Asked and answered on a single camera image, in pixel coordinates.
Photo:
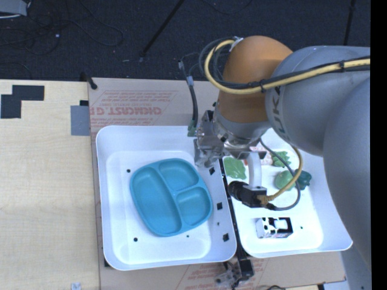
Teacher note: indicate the white plastic tray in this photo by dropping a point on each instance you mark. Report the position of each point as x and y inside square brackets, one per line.
[308, 222]
[121, 192]

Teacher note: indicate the black and white carton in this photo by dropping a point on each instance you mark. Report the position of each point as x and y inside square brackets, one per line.
[273, 228]

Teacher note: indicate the light green lettuce leaf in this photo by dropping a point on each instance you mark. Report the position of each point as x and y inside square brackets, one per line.
[234, 168]

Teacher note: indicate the pink and white toy food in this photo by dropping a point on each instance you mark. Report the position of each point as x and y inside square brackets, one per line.
[267, 159]

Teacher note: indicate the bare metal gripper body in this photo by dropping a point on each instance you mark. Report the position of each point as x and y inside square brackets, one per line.
[209, 133]

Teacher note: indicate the dark green toy pepper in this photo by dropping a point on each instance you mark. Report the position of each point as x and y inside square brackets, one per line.
[304, 178]

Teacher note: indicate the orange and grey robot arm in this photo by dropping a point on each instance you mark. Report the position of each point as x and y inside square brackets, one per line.
[314, 107]

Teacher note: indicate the black cylinder on white bracket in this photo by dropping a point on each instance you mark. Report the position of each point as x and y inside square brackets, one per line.
[248, 193]

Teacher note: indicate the brown cardboard board red print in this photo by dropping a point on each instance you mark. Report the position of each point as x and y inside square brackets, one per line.
[136, 104]

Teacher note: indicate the light green round toy vegetable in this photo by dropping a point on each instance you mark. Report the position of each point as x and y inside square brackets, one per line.
[282, 180]

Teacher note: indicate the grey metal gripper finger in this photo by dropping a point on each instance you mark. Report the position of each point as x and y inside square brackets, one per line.
[215, 155]
[200, 157]

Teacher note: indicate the blue divided plate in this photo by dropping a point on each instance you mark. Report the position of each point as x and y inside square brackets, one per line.
[157, 198]

